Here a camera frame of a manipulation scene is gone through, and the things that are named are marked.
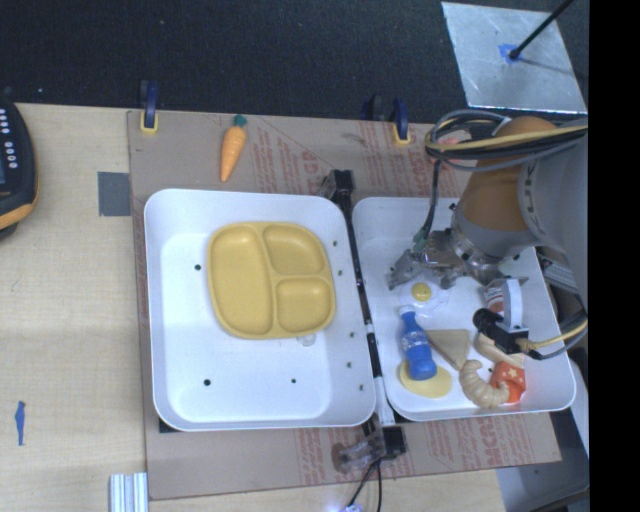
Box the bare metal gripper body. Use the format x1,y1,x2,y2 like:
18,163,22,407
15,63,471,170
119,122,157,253
413,228,507,279

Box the white and yellow fried egg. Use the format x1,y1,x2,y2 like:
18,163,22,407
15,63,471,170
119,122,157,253
396,280,452,320

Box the red and white can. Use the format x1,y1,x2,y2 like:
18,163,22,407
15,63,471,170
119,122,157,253
481,279,509,317

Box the beige triangular sandwich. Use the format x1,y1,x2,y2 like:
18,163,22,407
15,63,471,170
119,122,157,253
424,327,473,372

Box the blue bottle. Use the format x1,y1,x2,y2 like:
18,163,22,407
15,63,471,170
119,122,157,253
397,304,439,382

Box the thin black and white rod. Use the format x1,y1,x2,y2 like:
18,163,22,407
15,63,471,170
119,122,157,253
342,192,391,427

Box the yellow flat round disc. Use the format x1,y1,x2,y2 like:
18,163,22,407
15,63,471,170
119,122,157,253
395,360,453,400

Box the beige croissant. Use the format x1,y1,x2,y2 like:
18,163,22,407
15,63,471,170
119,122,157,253
458,358,511,409

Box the orange packet with stars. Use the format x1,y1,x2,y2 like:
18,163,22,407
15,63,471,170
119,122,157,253
488,360,528,405

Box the white plastic tray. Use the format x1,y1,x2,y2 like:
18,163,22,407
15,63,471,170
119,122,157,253
350,195,578,423
143,187,378,433

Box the yellow divided plate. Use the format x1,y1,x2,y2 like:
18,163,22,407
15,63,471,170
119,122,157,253
205,221,337,342

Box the orange carrot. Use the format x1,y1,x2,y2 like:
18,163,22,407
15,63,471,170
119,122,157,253
219,113,249,184

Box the brown cardboard board red print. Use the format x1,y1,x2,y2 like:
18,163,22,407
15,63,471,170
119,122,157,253
126,110,564,502

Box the black cylinder on white bracket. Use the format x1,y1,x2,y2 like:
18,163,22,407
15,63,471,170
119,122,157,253
472,278,531,354

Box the black block with thin wires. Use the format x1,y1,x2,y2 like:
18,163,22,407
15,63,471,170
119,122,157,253
337,424,408,467
318,169,356,202

